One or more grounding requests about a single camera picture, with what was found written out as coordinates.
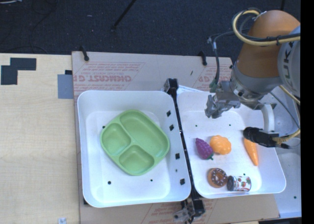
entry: donut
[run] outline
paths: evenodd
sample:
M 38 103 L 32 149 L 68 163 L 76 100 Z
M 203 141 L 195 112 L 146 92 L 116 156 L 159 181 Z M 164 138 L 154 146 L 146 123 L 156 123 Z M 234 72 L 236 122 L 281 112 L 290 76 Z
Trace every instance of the donut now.
M 207 179 L 209 184 L 215 188 L 223 187 L 228 182 L 226 172 L 220 168 L 211 168 L 208 172 Z

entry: purple eggplant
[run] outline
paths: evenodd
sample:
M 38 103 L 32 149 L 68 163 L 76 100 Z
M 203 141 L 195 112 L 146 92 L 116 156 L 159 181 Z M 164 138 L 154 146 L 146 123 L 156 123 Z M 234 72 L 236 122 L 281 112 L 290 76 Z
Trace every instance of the purple eggplant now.
M 202 159 L 211 159 L 213 160 L 214 151 L 211 148 L 211 146 L 204 140 L 196 138 L 196 148 L 198 151 L 198 154 Z

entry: can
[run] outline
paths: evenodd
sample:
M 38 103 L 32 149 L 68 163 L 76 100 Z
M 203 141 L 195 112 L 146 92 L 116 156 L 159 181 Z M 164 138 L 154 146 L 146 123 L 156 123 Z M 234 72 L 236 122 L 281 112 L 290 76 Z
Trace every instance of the can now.
M 249 176 L 229 176 L 227 181 L 228 191 L 248 192 L 251 190 L 252 182 Z

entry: toy carrot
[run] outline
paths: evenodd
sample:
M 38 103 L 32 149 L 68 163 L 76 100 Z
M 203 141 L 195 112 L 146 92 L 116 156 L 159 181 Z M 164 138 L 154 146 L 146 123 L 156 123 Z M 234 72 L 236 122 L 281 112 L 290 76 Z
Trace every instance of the toy carrot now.
M 256 143 L 244 138 L 244 146 L 245 146 L 245 149 L 246 149 L 247 153 L 249 154 L 251 160 L 253 161 L 253 164 L 255 166 L 258 166 L 259 165 L 259 157 L 257 154 Z

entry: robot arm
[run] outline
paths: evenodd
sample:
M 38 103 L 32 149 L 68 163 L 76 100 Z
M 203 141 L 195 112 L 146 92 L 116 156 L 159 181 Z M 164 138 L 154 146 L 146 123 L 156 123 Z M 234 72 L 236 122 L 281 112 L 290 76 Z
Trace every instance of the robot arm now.
M 247 35 L 237 29 L 238 19 L 253 13 L 254 23 Z M 260 13 L 246 10 L 238 13 L 233 20 L 235 35 L 244 42 L 240 54 L 233 66 L 230 81 L 217 84 L 215 95 L 209 95 L 205 114 L 213 119 L 232 107 L 241 104 L 253 110 L 262 110 L 266 117 L 270 112 L 265 107 L 274 108 L 276 104 L 265 105 L 260 100 L 275 87 L 287 87 L 295 96 L 300 97 L 300 23 L 290 14 L 272 10 Z M 270 126 L 264 129 L 263 138 L 269 138 L 265 146 L 274 146 L 277 138 Z M 248 128 L 245 137 L 253 142 L 257 140 L 256 129 Z

